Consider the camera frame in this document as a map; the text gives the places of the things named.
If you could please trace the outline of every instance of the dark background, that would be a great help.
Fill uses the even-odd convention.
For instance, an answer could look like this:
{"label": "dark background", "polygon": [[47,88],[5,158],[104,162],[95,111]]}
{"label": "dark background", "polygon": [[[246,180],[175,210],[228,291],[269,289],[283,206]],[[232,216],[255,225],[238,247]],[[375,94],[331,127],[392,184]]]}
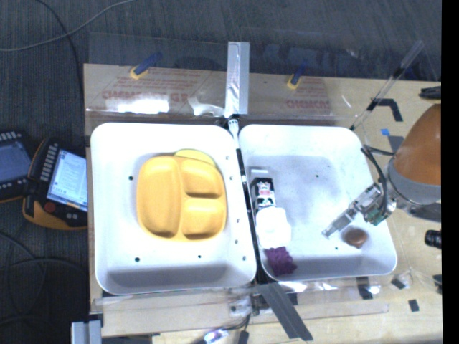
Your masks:
{"label": "dark background", "polygon": [[[200,42],[246,41],[253,72],[289,73],[306,56],[307,75],[379,79],[422,40],[403,79],[441,78],[442,0],[137,0],[34,45],[119,1],[0,0],[0,130],[33,148],[49,136],[83,147],[82,65],[135,65],[120,48],[132,36],[190,42],[175,67],[225,70],[224,49],[203,59]],[[87,264],[86,231],[43,229],[21,201],[0,204],[0,343],[69,343],[70,323],[87,318]]]}

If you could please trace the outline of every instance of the white cap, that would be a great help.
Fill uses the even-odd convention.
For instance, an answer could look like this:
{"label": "white cap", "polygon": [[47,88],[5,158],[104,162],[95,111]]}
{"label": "white cap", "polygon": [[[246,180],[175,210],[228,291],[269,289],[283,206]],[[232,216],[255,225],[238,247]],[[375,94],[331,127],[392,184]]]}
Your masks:
{"label": "white cap", "polygon": [[255,217],[258,242],[264,249],[287,246],[292,239],[292,228],[287,222],[285,209],[269,206]]}

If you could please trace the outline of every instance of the display screen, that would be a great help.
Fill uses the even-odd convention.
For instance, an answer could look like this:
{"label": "display screen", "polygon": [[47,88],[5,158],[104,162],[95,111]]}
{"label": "display screen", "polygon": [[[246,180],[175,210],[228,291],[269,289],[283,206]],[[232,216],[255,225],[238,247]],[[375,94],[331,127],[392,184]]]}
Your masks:
{"label": "display screen", "polygon": [[0,182],[23,178],[29,172],[30,158],[20,142],[0,146]]}
{"label": "display screen", "polygon": [[47,198],[87,211],[86,159],[60,150]]}

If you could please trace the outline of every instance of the white tray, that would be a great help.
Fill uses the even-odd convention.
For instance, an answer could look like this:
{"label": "white tray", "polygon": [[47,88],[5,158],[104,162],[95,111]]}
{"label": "white tray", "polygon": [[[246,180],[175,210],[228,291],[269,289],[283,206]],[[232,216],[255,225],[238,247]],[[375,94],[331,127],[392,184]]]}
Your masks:
{"label": "white tray", "polygon": [[292,240],[286,246],[298,266],[292,274],[274,276],[261,250],[263,268],[273,279],[322,280],[392,272],[397,254],[385,221],[373,226],[359,214],[347,227],[367,232],[369,238],[361,249],[343,241],[345,229],[329,240],[321,235],[373,183],[355,133],[337,127],[248,125],[240,132],[240,147],[250,181],[251,170],[269,170],[276,204],[286,210],[292,227]]}
{"label": "white tray", "polygon": [[[136,175],[143,162],[184,148],[210,155],[227,192],[227,223],[202,242],[155,239],[136,217]],[[240,287],[257,269],[237,154],[213,125],[106,123],[91,136],[95,276],[114,295]]]}

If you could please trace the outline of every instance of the blue clip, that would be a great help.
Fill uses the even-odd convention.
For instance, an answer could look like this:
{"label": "blue clip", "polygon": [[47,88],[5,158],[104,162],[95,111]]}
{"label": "blue clip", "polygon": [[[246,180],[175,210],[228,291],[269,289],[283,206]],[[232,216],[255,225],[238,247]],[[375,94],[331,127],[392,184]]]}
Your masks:
{"label": "blue clip", "polygon": [[139,80],[142,76],[146,75],[149,67],[154,66],[156,62],[162,58],[162,53],[155,52],[151,56],[147,57],[144,61],[142,61],[139,65],[131,69],[131,77],[135,80]]}
{"label": "blue clip", "polygon": [[287,86],[290,89],[296,89],[300,84],[301,76],[306,71],[306,60],[301,62],[300,67],[288,78]]}

